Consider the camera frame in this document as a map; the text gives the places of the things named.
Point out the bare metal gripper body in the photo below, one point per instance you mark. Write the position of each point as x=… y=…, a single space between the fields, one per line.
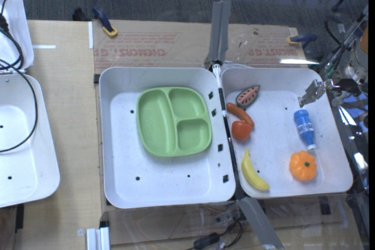
x=348 y=83

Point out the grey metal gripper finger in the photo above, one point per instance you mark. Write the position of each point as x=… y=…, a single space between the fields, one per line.
x=307 y=95
x=318 y=92

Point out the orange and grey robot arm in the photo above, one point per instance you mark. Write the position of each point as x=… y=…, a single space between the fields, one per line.
x=364 y=44

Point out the blue plastic bottle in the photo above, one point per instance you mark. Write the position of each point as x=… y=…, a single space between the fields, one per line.
x=304 y=127

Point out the red watermelon slice toy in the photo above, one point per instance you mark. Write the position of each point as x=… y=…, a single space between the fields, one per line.
x=246 y=97

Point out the white plastic tray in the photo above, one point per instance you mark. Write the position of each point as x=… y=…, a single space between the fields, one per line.
x=275 y=155
x=164 y=184

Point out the orange toy sausage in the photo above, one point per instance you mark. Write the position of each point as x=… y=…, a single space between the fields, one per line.
x=238 y=112

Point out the orange toy pumpkin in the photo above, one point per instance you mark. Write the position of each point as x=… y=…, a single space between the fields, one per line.
x=301 y=168

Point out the yellow banana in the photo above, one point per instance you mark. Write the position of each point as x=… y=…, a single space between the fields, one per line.
x=252 y=174

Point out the green divided plate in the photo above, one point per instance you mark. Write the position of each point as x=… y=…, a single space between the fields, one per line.
x=155 y=123

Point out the brown cardboard board red print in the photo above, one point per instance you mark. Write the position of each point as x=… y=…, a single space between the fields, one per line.
x=146 y=47

